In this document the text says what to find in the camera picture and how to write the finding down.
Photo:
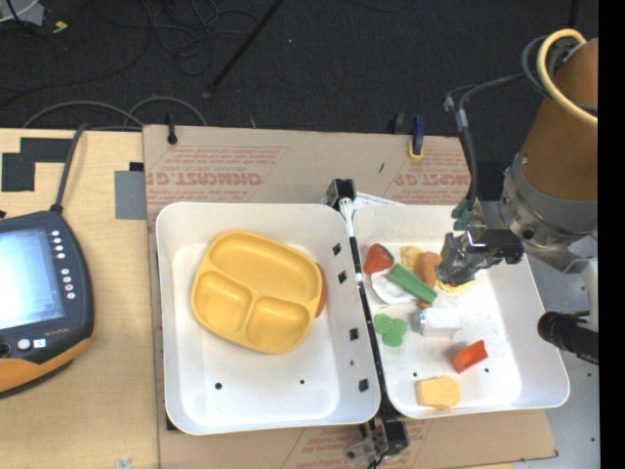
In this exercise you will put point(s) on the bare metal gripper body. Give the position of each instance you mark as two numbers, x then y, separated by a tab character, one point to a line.
493	244

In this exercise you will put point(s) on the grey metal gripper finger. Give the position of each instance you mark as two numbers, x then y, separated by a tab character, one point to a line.
469	269
450	257

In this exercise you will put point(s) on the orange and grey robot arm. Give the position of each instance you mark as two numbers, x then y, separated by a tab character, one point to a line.
561	130

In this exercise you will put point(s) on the orange toy food piece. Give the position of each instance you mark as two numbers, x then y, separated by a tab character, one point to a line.
429	267

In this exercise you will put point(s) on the yellow flat toy piece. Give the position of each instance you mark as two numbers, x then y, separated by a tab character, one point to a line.
456	288

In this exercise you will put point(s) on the yellow toy food piece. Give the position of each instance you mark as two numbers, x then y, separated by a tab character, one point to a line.
410	256

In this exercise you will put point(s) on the green toy stick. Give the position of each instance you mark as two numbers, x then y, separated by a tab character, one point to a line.
411	284

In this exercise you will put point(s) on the white plastic tray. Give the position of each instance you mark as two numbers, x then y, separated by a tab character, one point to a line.
273	389
508	311

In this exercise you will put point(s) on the white and silver can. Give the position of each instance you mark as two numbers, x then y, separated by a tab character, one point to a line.
439	321

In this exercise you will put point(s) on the white fried egg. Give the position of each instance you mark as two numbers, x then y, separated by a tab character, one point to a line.
390	290

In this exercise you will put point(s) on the red strawberry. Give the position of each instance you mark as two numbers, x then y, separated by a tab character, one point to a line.
377	259

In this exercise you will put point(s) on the red-orange toy wedge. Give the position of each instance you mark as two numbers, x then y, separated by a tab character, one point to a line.
469	357

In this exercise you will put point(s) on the white paper sheet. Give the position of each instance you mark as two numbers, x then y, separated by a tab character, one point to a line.
378	199

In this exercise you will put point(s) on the green broccoli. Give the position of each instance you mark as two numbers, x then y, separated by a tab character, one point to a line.
390	329

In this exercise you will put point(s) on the thin black and white rod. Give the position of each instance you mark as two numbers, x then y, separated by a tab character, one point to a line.
365	306

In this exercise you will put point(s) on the yellow ridged chip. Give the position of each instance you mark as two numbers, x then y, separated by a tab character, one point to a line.
438	393

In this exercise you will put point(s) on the brown cardboard board red print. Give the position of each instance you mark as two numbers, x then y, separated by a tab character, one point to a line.
293	169

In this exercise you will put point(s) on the yellow divided plate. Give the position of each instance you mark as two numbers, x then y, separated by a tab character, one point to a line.
254	286

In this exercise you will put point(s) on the black cylinder on white bracket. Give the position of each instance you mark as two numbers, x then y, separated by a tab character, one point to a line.
566	332

